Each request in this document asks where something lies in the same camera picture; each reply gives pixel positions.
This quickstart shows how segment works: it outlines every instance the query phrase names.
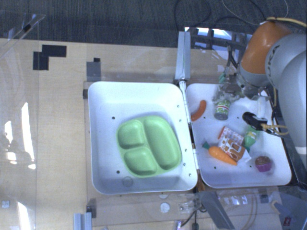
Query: green plate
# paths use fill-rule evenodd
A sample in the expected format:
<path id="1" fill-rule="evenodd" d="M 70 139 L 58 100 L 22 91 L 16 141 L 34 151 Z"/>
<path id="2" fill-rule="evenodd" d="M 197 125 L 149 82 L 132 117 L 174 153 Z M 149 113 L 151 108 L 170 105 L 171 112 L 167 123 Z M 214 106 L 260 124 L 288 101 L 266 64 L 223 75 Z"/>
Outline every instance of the green plate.
<path id="1" fill-rule="evenodd" d="M 126 168 L 136 177 L 162 174 L 181 163 L 176 135 L 159 116 L 135 118 L 121 124 L 117 143 Z"/>

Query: green bottle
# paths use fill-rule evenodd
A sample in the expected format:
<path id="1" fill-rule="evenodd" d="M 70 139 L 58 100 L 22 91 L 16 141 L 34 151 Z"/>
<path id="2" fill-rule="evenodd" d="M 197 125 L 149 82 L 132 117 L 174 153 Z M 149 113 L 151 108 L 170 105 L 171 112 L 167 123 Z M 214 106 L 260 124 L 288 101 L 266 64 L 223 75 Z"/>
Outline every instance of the green bottle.
<path id="1" fill-rule="evenodd" d="M 251 126 L 248 126 L 248 130 L 244 136 L 244 147 L 249 152 L 249 148 L 255 144 L 258 130 L 253 129 Z"/>

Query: white plastic container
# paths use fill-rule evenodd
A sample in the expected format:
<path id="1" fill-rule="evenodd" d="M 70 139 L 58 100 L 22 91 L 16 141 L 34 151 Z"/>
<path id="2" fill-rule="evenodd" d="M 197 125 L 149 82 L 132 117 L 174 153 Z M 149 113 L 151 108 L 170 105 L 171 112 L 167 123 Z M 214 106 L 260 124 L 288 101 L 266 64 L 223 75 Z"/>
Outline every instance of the white plastic container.
<path id="1" fill-rule="evenodd" d="M 201 100 L 207 101 L 203 117 L 192 123 L 198 161 L 194 160 L 186 109 L 181 90 L 169 83 L 95 82 L 88 91 L 92 180 L 102 194 L 187 191 L 197 183 L 196 164 L 203 181 L 213 188 L 285 185 L 291 180 L 291 169 L 280 138 L 261 132 L 251 147 L 252 157 L 266 152 L 273 158 L 274 168 L 259 172 L 253 160 L 238 162 L 237 166 L 212 158 L 202 144 L 217 144 L 219 132 L 227 126 L 244 135 L 247 124 L 242 120 L 246 111 L 259 111 L 257 101 L 247 98 L 230 107 L 229 118 L 214 118 L 212 97 L 218 85 L 192 84 L 187 88 L 189 111 L 195 112 Z M 271 106 L 266 104 L 266 118 L 270 119 Z M 182 153 L 181 164 L 175 169 L 149 178 L 131 175 L 121 159 L 116 139 L 120 124 L 148 115 L 164 118 L 172 127 Z"/>
<path id="2" fill-rule="evenodd" d="M 207 141 L 211 146 L 217 145 L 218 136 L 224 126 L 244 135 L 248 125 L 242 119 L 244 112 L 254 114 L 263 113 L 268 120 L 271 119 L 272 108 L 270 102 L 264 106 L 258 105 L 258 101 L 248 98 L 240 99 L 231 104 L 228 119 L 220 121 L 214 118 L 215 106 L 212 98 L 216 93 L 216 84 L 191 84 L 187 88 L 187 100 L 191 113 L 198 109 L 201 100 L 207 101 L 207 107 L 203 117 L 192 123 L 194 141 L 198 154 L 198 161 L 203 181 L 213 188 L 231 187 L 259 187 L 286 185 L 291 180 L 291 169 L 283 147 L 282 140 L 278 137 L 259 132 L 256 143 L 250 148 L 249 162 L 238 162 L 237 166 L 229 165 L 210 156 L 208 150 L 202 145 Z M 262 154 L 272 158 L 273 167 L 269 172 L 259 172 L 254 160 Z"/>
<path id="3" fill-rule="evenodd" d="M 88 91 L 92 180 L 102 194 L 187 191 L 197 182 L 194 155 L 181 90 L 169 83 L 96 82 Z M 158 115 L 172 127 L 182 153 L 175 169 L 149 178 L 131 175 L 116 139 L 120 124 Z"/>

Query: gray robot arm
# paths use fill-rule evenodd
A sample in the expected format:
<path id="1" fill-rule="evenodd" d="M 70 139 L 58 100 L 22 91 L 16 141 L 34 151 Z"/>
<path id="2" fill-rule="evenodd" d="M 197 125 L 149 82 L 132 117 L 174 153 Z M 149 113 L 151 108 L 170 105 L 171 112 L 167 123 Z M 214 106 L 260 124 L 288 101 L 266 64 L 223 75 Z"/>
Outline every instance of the gray robot arm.
<path id="1" fill-rule="evenodd" d="M 284 122 L 297 152 L 305 160 L 306 41 L 305 34 L 287 35 L 271 47 L 265 61 L 266 75 L 279 93 Z"/>

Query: black tape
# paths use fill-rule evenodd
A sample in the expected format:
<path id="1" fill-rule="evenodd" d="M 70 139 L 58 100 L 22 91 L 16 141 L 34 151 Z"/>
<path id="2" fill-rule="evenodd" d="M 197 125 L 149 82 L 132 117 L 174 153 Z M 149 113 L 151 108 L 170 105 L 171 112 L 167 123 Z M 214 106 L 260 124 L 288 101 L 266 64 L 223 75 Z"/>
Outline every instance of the black tape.
<path id="1" fill-rule="evenodd" d="M 28 25 L 26 25 L 26 26 L 23 28 L 23 31 L 26 33 L 26 32 L 28 32 L 30 29 L 31 29 L 31 25 L 28 24 Z"/>
<path id="2" fill-rule="evenodd" d="M 49 57 L 66 57 L 66 46 L 43 45 L 42 53 Z"/>
<path id="3" fill-rule="evenodd" d="M 42 55 L 42 52 L 33 52 L 33 70 L 49 70 L 49 58 Z"/>
<path id="4" fill-rule="evenodd" d="M 43 45 L 42 52 L 33 52 L 33 70 L 49 70 L 49 57 L 66 57 L 66 46 Z"/>

